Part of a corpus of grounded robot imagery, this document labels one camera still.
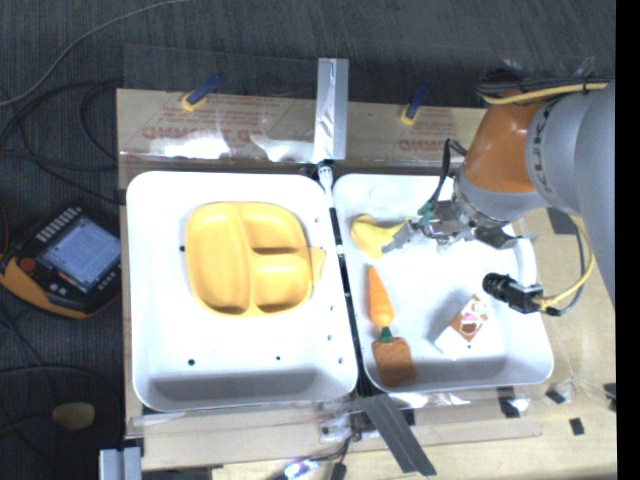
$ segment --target white tray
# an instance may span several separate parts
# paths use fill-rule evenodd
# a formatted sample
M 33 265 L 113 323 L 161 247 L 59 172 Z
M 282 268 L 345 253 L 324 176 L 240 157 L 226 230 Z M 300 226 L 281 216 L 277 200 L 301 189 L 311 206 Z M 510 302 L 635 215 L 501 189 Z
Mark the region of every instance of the white tray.
M 431 196 L 437 177 L 348 174 L 334 186 L 334 200 L 344 244 L 357 330 L 365 368 L 385 391 L 441 391 L 536 384 L 548 378 L 553 355 L 539 314 L 522 315 L 492 301 L 493 317 L 457 360 L 433 342 L 474 293 L 482 291 L 489 272 L 509 274 L 524 285 L 536 282 L 533 248 L 520 241 L 498 251 L 479 241 L 446 248 L 421 237 L 408 246 L 372 260 L 351 239 L 354 219 L 368 214 L 379 223 L 395 224 L 416 217 Z M 451 193 L 445 184 L 441 198 Z M 404 338 L 416 365 L 417 378 L 393 390 L 382 385 L 371 349 L 380 329 L 368 316 L 367 268 L 374 265 L 394 306 L 394 336 Z
M 215 201 L 281 205 L 326 252 L 311 297 L 289 313 L 234 318 L 203 308 L 188 285 L 184 231 Z M 158 411 L 339 399 L 358 370 L 329 211 L 309 178 L 149 172 L 127 190 L 133 386 Z

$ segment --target blue clamp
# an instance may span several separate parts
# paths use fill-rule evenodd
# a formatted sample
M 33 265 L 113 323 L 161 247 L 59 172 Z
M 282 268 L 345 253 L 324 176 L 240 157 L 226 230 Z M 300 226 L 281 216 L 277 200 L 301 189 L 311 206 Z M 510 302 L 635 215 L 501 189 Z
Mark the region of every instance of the blue clamp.
M 413 98 L 411 98 L 411 101 L 402 109 L 400 121 L 408 125 L 415 123 L 416 118 L 418 117 L 418 110 L 420 109 L 422 100 L 424 100 L 427 92 L 429 92 L 429 86 L 426 83 L 422 84 L 413 95 Z
M 208 78 L 193 91 L 182 97 L 182 107 L 189 112 L 193 112 L 207 101 L 207 94 L 214 92 L 226 79 L 227 77 L 224 74 L 213 75 Z

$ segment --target small box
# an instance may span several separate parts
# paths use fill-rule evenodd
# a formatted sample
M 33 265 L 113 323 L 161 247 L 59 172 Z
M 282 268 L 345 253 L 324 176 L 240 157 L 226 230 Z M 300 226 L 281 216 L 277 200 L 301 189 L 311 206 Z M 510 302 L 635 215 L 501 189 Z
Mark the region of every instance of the small box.
M 490 315 L 491 307 L 479 295 L 473 295 L 438 336 L 436 347 L 451 359 L 458 359 L 471 348 L 471 342 L 490 321 Z

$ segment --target white cable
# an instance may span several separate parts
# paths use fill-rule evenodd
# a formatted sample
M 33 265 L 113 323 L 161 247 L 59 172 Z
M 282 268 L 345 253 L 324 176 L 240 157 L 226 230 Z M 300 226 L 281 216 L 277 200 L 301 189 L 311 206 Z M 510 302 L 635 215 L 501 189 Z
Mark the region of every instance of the white cable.
M 28 89 L 27 91 L 23 92 L 19 96 L 16 96 L 10 100 L 5 100 L 0 102 L 0 107 L 5 107 L 7 105 L 11 105 L 12 103 L 16 103 L 26 98 L 30 94 L 32 94 L 38 87 L 40 87 L 45 82 L 47 78 L 49 78 L 49 76 L 51 76 L 51 73 L 54 72 L 54 70 L 58 67 L 58 65 L 62 62 L 62 60 L 69 54 L 69 52 L 73 50 L 82 41 L 84 41 L 87 37 L 92 36 L 93 34 L 100 32 L 101 30 L 104 30 L 105 28 L 108 28 L 111 25 L 119 23 L 120 21 L 126 20 L 133 16 L 137 16 L 138 14 L 142 14 L 147 11 L 151 11 L 153 9 L 157 9 L 159 7 L 165 7 L 168 5 L 182 4 L 182 3 L 188 3 L 188 2 L 197 2 L 197 1 L 200 1 L 200 0 L 168 0 L 166 2 L 158 2 L 157 4 L 152 4 L 147 7 L 142 7 L 130 13 L 123 14 L 122 16 L 118 16 L 117 18 L 113 18 L 112 20 L 107 21 L 106 23 L 103 23 L 102 25 L 99 25 L 96 28 L 89 30 L 89 32 L 85 32 L 83 35 L 78 37 L 75 41 L 73 41 L 69 46 L 67 46 L 62 51 L 62 53 L 58 56 L 58 58 L 53 62 L 51 67 L 44 73 L 44 75 L 42 75 L 40 80 L 38 80 L 34 85 L 31 86 L 30 89 Z

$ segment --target gray carpet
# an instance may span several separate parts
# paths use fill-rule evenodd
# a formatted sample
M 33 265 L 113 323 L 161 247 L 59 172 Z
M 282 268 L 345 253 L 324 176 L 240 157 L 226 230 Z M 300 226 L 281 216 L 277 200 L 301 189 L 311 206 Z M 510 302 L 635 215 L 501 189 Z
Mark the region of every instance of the gray carpet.
M 87 31 L 163 1 L 0 0 L 0 100 L 31 87 Z M 204 0 L 162 7 L 86 38 L 33 94 L 0 107 L 2 129 L 23 105 L 37 103 L 25 111 L 20 126 L 14 123 L 0 137 L 0 148 L 21 150 L 27 141 L 50 158 L 109 162 L 82 123 L 102 149 L 115 153 L 111 85 L 84 99 L 91 85 L 36 98 L 68 84 L 106 80 L 188 89 L 207 66 L 180 62 L 188 56 L 185 50 L 237 55 L 238 73 L 245 63 L 264 76 L 236 89 L 245 93 L 269 85 L 313 97 L 313 90 L 305 93 L 308 73 L 291 72 L 274 81 L 268 58 L 342 57 L 350 61 L 354 101 L 404 103 L 426 81 L 426 104 L 477 107 L 478 77 L 497 68 L 568 76 L 589 60 L 598 75 L 615 76 L 616 0 Z M 54 172 L 83 189 L 0 152 L 0 202 L 12 236 L 70 202 L 117 217 L 117 206 L 109 202 L 115 171 Z M 97 449 L 117 441 L 119 431 L 117 400 L 104 382 L 121 393 L 120 309 L 117 303 L 86 321 L 65 320 L 0 290 L 0 478 L 96 478 Z M 37 364 L 78 367 L 100 377 L 64 368 L 50 368 L 46 377 L 42 371 L 7 373 Z M 49 410 L 51 391 L 58 400 L 82 392 L 101 419 L 83 434 L 54 427 L 38 416 Z

